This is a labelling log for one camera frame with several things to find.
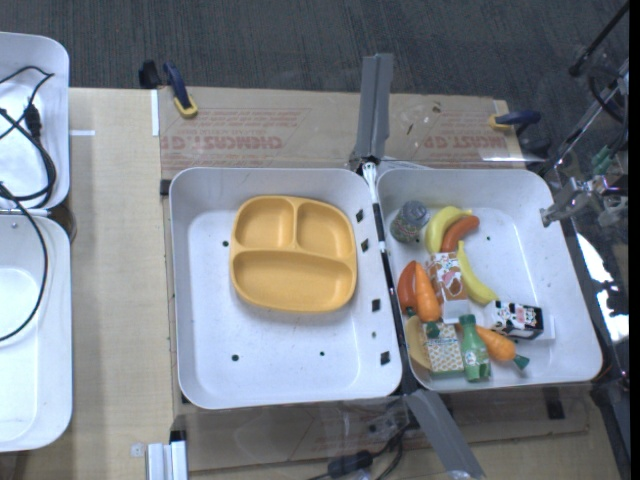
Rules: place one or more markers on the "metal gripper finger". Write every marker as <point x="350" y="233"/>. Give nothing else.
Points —
<point x="565" y="203"/>

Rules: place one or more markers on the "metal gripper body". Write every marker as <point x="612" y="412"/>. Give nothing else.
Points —
<point x="607" y="188"/>

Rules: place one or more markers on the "white plastic tray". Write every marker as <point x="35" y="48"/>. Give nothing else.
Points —
<point x="35" y="358"/>
<point x="280" y="358"/>
<point x="30" y="168"/>
<point x="545" y="278"/>

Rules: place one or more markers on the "orange sausage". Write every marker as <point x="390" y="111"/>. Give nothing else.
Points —
<point x="460" y="230"/>

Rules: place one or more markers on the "yellow banana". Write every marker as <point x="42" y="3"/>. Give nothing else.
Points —
<point x="472" y="280"/>
<point x="436" y="228"/>

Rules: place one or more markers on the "black and white milk carton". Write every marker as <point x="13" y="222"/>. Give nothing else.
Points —
<point x="520" y="318"/>

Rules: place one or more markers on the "orange juice carton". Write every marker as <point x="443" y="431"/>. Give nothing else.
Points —
<point x="450" y="280"/>

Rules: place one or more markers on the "orange carrot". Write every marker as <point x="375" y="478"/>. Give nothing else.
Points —
<point x="497" y="345"/>
<point x="427" y="298"/>

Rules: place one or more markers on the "small can grey lid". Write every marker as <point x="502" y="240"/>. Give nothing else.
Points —
<point x="407" y="223"/>

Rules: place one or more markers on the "green bottle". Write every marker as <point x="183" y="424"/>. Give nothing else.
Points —
<point x="474" y="353"/>

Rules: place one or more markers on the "thin black and white rod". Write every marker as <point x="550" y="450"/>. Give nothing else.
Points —
<point x="380" y="228"/>

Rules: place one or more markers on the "yellow round slice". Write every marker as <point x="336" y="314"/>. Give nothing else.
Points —
<point x="414" y="343"/>

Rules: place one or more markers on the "orange divided plate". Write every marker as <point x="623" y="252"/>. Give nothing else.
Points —
<point x="292" y="280"/>

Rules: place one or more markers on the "brown cardboard board red print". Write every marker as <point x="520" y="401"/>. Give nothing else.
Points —
<point x="250" y="138"/>

